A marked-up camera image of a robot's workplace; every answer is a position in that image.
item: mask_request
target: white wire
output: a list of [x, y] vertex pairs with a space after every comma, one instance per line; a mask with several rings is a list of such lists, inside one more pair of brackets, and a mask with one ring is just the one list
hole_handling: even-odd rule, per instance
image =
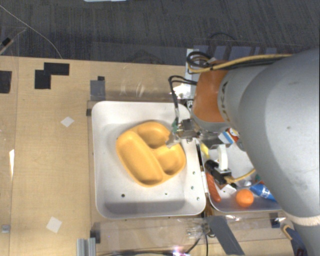
[[38, 35], [40, 35], [40, 36], [43, 37], [45, 40], [47, 40], [47, 41], [50, 43], [50, 45], [52, 45], [52, 47], [56, 50], [56, 52], [58, 53], [59, 57], [60, 57], [61, 59], [63, 59], [62, 56], [61, 56], [61, 54], [60, 54], [60, 52], [58, 51], [57, 47], [56, 47], [48, 38], [46, 38], [43, 34], [41, 34], [40, 32], [38, 32], [37, 30], [35, 30], [33, 27], [29, 26], [27, 23], [23, 22], [23, 21], [22, 21], [21, 19], [19, 19], [17, 16], [15, 16], [15, 15], [12, 14], [10, 11], [8, 11], [6, 8], [4, 8], [1, 4], [0, 4], [0, 7], [1, 7], [5, 12], [7, 12], [8, 14], [10, 14], [12, 17], [14, 17], [14, 18], [17, 19], [18, 21], [20, 21], [22, 24], [26, 25], [29, 29], [33, 30], [33, 31], [36, 32]]

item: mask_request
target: sink basin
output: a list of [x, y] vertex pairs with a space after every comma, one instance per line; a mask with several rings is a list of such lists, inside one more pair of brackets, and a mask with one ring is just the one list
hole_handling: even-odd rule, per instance
[[159, 185], [186, 166], [186, 155], [180, 144], [166, 146], [170, 131], [161, 123], [139, 124], [116, 140], [115, 148], [122, 165], [141, 186]]
[[[180, 119], [190, 117], [183, 105], [179, 112]], [[91, 117], [95, 203], [103, 217], [194, 216], [204, 210], [196, 142], [183, 140], [181, 151], [172, 152], [164, 144], [175, 119], [173, 103], [101, 101], [94, 105]], [[118, 154], [124, 157], [131, 147], [140, 151], [121, 161]], [[147, 164], [155, 175], [134, 170], [135, 163], [139, 167], [140, 161], [151, 158], [142, 154], [154, 157]]]

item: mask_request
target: white paper square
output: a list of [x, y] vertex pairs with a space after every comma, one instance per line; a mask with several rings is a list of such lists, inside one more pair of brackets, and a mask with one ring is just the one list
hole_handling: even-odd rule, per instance
[[73, 120], [71, 117], [67, 116], [61, 121], [61, 124], [63, 124], [65, 127], [69, 127], [74, 121], [75, 120]]
[[58, 220], [55, 217], [51, 217], [48, 224], [46, 225], [46, 228], [54, 233], [58, 233], [61, 224], [62, 224], [62, 221]]

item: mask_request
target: yellow cable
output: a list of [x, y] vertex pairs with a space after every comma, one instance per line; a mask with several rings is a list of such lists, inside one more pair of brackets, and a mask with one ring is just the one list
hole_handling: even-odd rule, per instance
[[248, 62], [248, 61], [258, 61], [258, 60], [267, 60], [267, 59], [275, 59], [275, 58], [285, 58], [285, 57], [289, 57], [291, 56], [291, 54], [266, 54], [266, 55], [254, 55], [254, 56], [248, 56], [248, 57], [242, 57], [242, 58], [237, 58], [235, 60], [231, 60], [222, 64], [218, 64], [218, 65], [214, 65], [212, 67], [206, 67], [206, 68], [199, 68], [199, 69], [195, 69], [192, 68], [189, 64], [188, 64], [188, 69], [192, 72], [192, 73], [203, 73], [203, 72], [208, 72], [211, 70], [221, 70], [236, 64], [241, 64], [243, 62]]
[[249, 171], [248, 173], [246, 173], [245, 175], [242, 175], [238, 178], [232, 178], [230, 176], [226, 176], [224, 177], [225, 181], [228, 183], [228, 184], [231, 184], [231, 183], [236, 183], [238, 181], [241, 181], [243, 180], [244, 178], [246, 177], [249, 177], [251, 174], [253, 174], [254, 172], [256, 171], [256, 169], [252, 169], [251, 171]]

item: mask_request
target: orange plate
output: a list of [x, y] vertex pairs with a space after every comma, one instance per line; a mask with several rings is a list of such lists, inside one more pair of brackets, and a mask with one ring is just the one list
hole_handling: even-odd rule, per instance
[[181, 145], [166, 146], [169, 134], [162, 124], [148, 121], [125, 131], [116, 140], [122, 165], [141, 186], [159, 185], [185, 168], [187, 159]]

